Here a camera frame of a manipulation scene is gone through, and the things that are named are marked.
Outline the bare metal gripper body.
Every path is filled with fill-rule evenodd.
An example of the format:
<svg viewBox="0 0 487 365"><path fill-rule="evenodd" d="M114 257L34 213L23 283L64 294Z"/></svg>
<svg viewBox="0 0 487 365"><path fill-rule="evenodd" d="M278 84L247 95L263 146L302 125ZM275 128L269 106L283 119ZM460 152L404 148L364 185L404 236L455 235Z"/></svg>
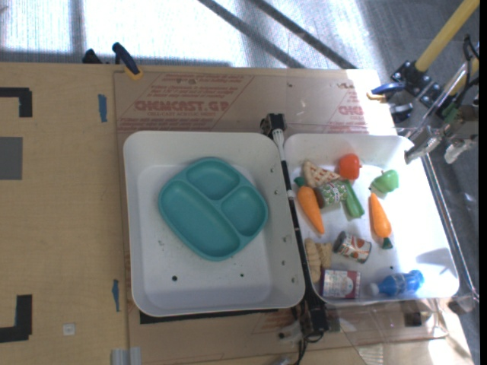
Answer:
<svg viewBox="0 0 487 365"><path fill-rule="evenodd" d="M455 106L442 112L444 124L441 132L444 137L454 139L474 139L479 134L479 109L472 104Z"/></svg>

